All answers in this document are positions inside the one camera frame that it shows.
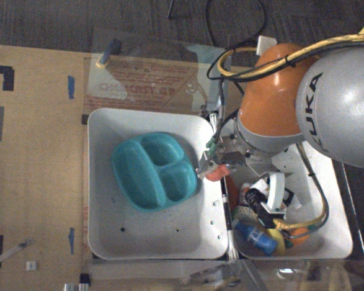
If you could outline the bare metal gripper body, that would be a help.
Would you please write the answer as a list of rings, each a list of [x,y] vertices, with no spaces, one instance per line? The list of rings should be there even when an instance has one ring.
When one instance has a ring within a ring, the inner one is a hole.
[[[215,163],[227,166],[247,166],[253,147],[236,134],[221,136],[214,155]]]

